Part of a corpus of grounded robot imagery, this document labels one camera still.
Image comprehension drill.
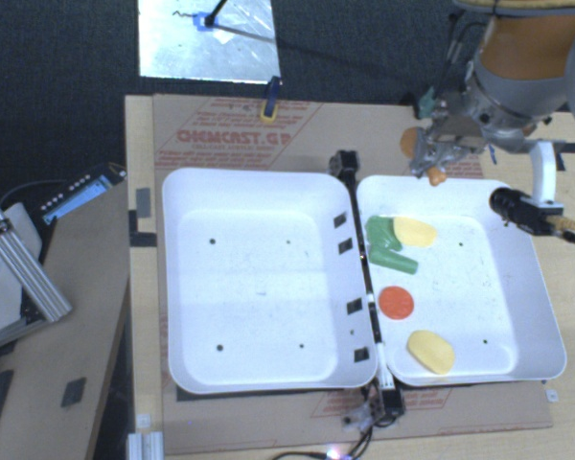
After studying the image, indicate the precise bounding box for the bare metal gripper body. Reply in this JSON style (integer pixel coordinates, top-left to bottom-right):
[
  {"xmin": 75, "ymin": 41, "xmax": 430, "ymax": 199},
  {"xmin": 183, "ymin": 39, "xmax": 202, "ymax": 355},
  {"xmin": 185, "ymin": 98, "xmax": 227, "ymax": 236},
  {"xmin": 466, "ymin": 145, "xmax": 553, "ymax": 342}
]
[{"xmin": 431, "ymin": 91, "xmax": 550, "ymax": 155}]

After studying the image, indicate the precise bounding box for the orange carrot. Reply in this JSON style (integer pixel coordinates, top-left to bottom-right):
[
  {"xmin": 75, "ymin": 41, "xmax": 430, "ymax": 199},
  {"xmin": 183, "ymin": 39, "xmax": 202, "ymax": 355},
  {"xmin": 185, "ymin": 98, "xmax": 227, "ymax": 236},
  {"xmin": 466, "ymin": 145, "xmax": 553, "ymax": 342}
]
[{"xmin": 400, "ymin": 126, "xmax": 449, "ymax": 188}]

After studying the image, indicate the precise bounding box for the yellow oval slice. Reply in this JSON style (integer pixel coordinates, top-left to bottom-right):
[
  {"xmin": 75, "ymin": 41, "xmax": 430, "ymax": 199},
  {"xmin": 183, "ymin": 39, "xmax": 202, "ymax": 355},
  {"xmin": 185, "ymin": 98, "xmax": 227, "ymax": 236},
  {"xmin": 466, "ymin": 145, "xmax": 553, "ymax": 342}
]
[
  {"xmin": 406, "ymin": 329, "xmax": 457, "ymax": 377},
  {"xmin": 392, "ymin": 216, "xmax": 439, "ymax": 249}
]

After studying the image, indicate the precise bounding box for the green toy vegetable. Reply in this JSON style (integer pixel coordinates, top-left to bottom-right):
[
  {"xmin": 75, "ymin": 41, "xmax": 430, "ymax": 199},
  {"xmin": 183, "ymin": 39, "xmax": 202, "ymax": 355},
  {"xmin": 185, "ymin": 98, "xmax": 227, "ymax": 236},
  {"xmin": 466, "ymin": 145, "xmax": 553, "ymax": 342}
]
[{"xmin": 364, "ymin": 215, "xmax": 420, "ymax": 276}]

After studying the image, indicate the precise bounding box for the thin black and white rod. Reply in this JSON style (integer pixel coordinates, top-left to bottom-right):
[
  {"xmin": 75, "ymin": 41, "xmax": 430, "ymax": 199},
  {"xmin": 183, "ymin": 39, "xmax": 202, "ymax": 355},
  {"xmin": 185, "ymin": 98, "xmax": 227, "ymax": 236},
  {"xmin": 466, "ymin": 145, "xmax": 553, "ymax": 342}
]
[{"xmin": 343, "ymin": 170, "xmax": 395, "ymax": 388}]

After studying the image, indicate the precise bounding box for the white plastic tray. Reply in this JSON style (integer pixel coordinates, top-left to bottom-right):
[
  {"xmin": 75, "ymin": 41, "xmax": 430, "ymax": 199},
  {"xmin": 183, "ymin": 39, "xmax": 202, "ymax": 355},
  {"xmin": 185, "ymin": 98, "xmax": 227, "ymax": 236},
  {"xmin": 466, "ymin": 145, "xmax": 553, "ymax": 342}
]
[
  {"xmin": 355, "ymin": 174, "xmax": 568, "ymax": 388},
  {"xmin": 161, "ymin": 166, "xmax": 380, "ymax": 396}
]

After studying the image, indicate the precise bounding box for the orange round slice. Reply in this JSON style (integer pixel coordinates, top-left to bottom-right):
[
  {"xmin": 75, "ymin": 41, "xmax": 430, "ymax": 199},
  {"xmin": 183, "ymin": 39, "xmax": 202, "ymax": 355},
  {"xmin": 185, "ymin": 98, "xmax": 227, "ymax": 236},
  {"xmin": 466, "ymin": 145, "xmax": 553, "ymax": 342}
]
[{"xmin": 378, "ymin": 285, "xmax": 416, "ymax": 322}]

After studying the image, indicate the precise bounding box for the brown cardboard board red print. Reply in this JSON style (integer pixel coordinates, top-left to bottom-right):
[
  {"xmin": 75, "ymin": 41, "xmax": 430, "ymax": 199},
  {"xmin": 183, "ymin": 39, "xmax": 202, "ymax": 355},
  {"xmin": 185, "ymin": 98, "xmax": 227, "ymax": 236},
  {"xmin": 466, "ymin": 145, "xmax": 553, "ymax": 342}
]
[{"xmin": 150, "ymin": 93, "xmax": 556, "ymax": 456}]

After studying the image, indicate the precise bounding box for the black cylinder on white bracket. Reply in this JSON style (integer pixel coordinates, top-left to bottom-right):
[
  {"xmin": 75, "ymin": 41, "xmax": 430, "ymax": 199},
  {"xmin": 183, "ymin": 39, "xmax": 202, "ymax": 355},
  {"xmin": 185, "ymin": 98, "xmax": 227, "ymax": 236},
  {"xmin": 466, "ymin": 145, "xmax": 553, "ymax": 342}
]
[{"xmin": 489, "ymin": 140, "xmax": 566, "ymax": 238}]

